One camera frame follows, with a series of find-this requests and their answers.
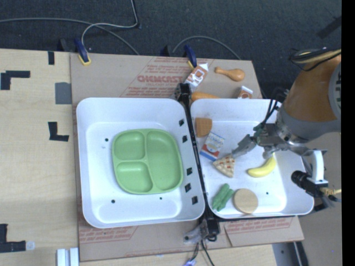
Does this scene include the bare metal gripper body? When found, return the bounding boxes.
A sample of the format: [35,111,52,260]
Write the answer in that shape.
[254,122,309,151]

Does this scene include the yellow banana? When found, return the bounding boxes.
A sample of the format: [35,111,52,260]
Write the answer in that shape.
[247,153,278,178]

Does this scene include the pizza slice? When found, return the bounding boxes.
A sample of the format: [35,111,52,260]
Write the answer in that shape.
[212,153,236,179]

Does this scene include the white plastic tray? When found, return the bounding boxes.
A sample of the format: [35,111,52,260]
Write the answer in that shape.
[75,97,206,229]
[190,98,315,219]

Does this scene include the white blue red carton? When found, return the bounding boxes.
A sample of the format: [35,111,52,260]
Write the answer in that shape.
[199,131,226,162]

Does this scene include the orange waffle piece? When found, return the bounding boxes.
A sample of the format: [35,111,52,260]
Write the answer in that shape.
[194,116,214,138]

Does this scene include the thin black rod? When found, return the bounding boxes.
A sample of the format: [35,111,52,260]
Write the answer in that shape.
[181,94,212,222]

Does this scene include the small orange white carton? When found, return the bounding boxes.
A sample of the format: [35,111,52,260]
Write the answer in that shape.
[236,85,254,100]

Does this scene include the round tan biscuit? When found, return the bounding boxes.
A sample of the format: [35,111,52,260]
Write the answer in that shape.
[232,188,260,215]

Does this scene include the green beans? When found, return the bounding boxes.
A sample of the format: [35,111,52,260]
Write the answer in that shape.
[211,183,235,213]

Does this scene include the orange carrot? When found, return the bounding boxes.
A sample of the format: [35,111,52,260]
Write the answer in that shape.
[190,91,221,103]

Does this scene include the tan chicken drumstick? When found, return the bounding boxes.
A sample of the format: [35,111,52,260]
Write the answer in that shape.
[214,66,246,83]

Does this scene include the tall orange white carton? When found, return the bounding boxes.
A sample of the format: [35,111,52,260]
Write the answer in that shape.
[186,63,210,88]

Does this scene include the green divided plate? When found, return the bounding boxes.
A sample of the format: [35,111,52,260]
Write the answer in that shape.
[111,128,185,196]

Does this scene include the brown cardboard board red print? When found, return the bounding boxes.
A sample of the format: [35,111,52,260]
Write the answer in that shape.
[69,53,305,262]

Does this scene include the black cylinder on white bracket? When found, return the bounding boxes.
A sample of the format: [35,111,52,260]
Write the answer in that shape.
[291,149,330,198]

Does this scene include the black block with thin wires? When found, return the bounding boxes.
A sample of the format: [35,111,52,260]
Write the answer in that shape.
[203,217,221,240]
[176,82,193,103]

